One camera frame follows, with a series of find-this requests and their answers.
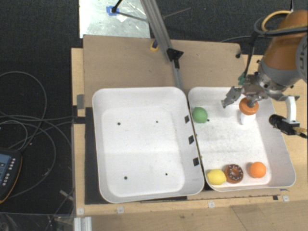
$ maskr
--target chocolate donut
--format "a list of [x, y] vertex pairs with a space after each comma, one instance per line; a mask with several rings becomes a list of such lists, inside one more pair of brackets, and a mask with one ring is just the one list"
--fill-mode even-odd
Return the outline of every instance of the chocolate donut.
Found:
[[237, 164], [227, 165], [225, 168], [225, 175], [227, 178], [227, 182], [233, 184], [239, 183], [244, 177], [242, 168]]

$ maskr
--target blue tape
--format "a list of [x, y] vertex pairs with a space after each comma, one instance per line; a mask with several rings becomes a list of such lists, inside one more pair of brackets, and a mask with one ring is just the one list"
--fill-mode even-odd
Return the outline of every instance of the blue tape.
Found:
[[120, 13], [119, 8], [116, 9], [116, 12], [115, 12], [115, 13], [112, 13], [112, 12], [111, 12], [111, 9], [112, 9], [112, 8], [113, 8], [113, 6], [107, 6], [107, 7], [106, 7], [106, 11], [107, 11], [108, 15], [110, 15], [110, 16], [115, 16], [115, 15], [117, 15], [118, 13]]
[[155, 40], [155, 41], [153, 42], [152, 47], [153, 47], [153, 48], [157, 48], [157, 46], [158, 46], [158, 43], [157, 43], [157, 41]]

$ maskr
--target orange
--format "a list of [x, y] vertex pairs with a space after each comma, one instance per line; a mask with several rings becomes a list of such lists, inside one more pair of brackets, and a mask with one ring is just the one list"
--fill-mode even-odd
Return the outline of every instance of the orange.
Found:
[[262, 178], [266, 174], [266, 167], [261, 162], [255, 162], [250, 166], [250, 174], [255, 178]]

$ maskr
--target white tray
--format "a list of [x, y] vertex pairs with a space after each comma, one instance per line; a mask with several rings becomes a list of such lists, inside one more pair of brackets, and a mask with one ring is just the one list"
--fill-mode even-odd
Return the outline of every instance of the white tray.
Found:
[[92, 99], [99, 188], [111, 203], [200, 192], [204, 175], [185, 94], [102, 89]]
[[[282, 133], [269, 124], [275, 113], [271, 99], [259, 102], [259, 110], [252, 124], [241, 125], [239, 101], [221, 105], [230, 88], [197, 87], [190, 90], [188, 99], [191, 111], [203, 107], [209, 122], [194, 123], [199, 151], [205, 173], [211, 169], [224, 169], [228, 164], [238, 164], [244, 171], [241, 182], [211, 185], [216, 191], [234, 191], [256, 188], [288, 187], [295, 182], [295, 171], [284, 143]], [[256, 179], [248, 174], [251, 163], [260, 161], [267, 167], [264, 177]]]

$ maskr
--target yellow lemon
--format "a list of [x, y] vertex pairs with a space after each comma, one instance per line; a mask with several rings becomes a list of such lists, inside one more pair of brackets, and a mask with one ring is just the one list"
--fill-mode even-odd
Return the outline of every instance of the yellow lemon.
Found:
[[225, 173], [221, 169], [212, 169], [208, 172], [207, 179], [212, 185], [221, 185], [227, 181]]

